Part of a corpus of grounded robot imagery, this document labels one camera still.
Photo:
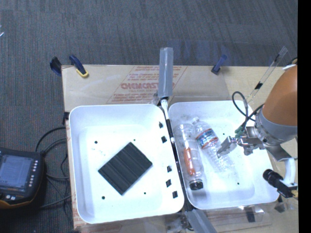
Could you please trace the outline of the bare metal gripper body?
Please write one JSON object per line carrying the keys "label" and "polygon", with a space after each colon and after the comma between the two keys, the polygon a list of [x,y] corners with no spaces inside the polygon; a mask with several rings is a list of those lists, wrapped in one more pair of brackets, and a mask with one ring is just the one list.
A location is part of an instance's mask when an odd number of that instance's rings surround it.
{"label": "bare metal gripper body", "polygon": [[247,126],[238,138],[237,143],[243,147],[244,155],[248,156],[253,153],[253,150],[265,150],[263,142],[255,134],[253,126]]}

